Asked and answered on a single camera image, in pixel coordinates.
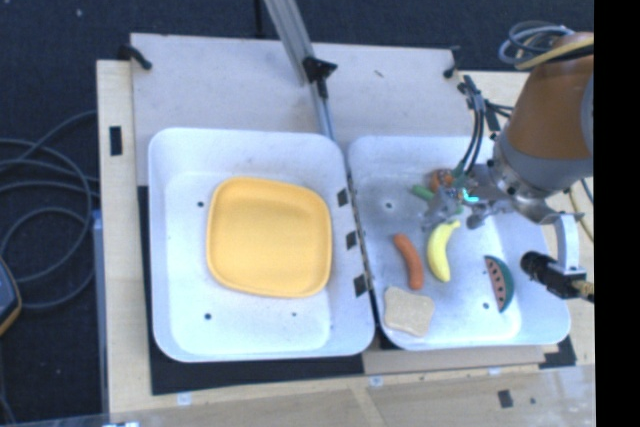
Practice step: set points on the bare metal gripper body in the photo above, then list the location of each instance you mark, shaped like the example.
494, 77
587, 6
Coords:
500, 192

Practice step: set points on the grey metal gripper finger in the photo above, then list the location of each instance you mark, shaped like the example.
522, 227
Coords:
480, 216
442, 211

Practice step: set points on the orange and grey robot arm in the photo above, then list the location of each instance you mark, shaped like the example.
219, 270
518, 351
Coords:
550, 115

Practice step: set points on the orange carrot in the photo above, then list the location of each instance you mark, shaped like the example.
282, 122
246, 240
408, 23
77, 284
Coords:
440, 179

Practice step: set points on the yellow banana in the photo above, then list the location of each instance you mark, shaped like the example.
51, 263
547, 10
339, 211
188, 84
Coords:
439, 250

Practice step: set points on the orange sausage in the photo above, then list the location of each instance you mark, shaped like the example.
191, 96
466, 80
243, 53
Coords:
411, 262

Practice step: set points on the watermelon slice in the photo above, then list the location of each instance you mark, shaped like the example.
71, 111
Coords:
501, 282

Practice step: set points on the white plastic tray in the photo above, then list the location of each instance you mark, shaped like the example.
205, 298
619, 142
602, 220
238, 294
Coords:
190, 155
470, 310

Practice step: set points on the beige bread slice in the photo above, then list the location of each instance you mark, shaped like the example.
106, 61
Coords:
409, 312

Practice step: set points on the yellow plate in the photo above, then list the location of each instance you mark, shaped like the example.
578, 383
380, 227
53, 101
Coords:
270, 237

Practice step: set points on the pale wooden board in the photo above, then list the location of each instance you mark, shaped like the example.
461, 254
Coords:
225, 85

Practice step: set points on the black cylinder on white bracket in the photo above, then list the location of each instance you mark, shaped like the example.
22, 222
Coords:
547, 272

